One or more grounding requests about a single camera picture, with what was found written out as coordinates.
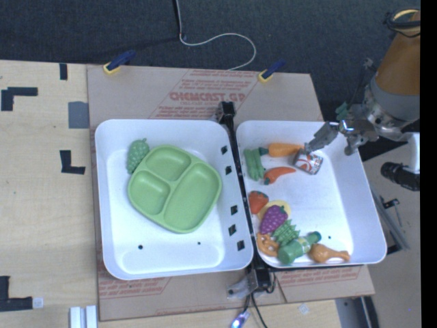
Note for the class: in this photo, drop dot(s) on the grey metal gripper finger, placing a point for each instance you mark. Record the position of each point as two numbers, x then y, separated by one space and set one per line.
353 145
322 137

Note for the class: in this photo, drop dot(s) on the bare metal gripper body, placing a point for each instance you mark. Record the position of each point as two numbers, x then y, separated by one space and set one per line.
375 123

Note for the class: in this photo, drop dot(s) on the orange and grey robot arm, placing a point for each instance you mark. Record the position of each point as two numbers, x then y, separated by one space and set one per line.
399 67

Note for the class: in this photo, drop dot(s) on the red and white can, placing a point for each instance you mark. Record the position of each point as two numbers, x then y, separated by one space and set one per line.
309 163

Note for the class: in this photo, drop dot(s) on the orange carrot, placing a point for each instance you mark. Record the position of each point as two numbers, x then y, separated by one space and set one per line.
285 149

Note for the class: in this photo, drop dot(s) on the orange chili pepper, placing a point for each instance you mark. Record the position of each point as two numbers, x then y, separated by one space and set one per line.
278 174

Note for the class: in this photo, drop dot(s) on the white plastic tray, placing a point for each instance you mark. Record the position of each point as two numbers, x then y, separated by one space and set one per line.
170 255
327 203

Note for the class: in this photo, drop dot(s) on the green beans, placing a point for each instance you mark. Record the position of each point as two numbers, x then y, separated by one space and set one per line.
253 164

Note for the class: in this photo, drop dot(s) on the thin black rod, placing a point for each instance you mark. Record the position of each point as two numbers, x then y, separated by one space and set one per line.
239 162

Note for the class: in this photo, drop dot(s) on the orange red tomato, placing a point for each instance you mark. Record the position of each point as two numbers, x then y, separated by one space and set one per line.
256 201

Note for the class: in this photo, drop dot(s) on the purple grapes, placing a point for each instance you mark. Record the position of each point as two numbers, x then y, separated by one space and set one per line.
272 219

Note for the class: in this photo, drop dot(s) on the green lettuce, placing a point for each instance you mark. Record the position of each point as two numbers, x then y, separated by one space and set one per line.
286 232

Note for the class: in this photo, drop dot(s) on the orange chicken drumstick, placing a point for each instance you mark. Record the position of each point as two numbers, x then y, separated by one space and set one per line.
326 253

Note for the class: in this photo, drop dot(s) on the green bottle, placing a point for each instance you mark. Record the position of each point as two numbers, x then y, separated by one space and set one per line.
293 249

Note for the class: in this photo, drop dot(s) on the orange pretzel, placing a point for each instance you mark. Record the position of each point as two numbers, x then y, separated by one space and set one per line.
267 246

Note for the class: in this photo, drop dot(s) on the green divided plate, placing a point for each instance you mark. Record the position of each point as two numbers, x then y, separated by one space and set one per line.
184 193

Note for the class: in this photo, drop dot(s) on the green grapes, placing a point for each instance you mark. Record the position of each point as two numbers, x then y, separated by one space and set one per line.
136 154

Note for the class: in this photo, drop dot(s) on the brown cardboard board red print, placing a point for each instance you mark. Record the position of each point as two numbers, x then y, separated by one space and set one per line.
136 91

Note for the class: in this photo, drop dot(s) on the black cylinder on white bracket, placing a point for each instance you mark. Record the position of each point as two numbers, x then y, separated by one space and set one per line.
401 176

